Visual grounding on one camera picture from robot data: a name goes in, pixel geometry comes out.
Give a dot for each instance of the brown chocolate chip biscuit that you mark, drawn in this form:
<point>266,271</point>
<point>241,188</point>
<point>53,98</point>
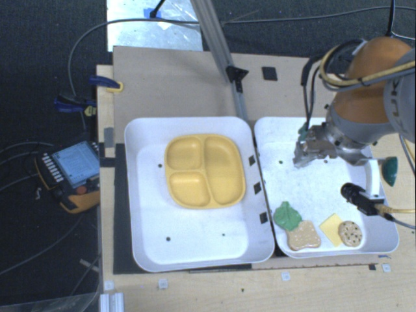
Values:
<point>350,234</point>

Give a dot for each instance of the brown bread slice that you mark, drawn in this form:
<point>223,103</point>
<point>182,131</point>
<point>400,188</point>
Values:
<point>304,237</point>

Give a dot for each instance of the black cylinder on white bracket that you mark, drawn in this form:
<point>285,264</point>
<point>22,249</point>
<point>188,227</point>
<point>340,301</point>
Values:
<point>360,198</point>

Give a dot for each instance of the white plastic tray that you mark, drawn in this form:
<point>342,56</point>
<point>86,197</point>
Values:
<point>195,239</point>
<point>312,187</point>

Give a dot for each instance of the green lettuce leaf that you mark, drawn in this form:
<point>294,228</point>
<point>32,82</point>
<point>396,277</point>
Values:
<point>286,216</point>

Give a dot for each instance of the yellow cheese slice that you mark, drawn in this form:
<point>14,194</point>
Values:
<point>331,227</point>

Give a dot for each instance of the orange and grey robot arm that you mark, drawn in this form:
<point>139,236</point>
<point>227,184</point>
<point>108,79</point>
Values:
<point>367,102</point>

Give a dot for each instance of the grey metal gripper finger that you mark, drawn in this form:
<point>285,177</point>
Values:
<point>302,146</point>
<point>302,160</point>

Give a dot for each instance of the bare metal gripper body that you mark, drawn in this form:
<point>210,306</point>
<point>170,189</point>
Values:
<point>325,143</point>

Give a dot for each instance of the brown cardboard board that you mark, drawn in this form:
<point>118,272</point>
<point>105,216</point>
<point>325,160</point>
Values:
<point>175,86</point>

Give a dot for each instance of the dark green toy piece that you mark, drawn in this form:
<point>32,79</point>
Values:
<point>391,171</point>

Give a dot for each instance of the yellow divided plate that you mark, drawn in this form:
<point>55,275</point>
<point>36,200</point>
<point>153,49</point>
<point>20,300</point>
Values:
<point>204,171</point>

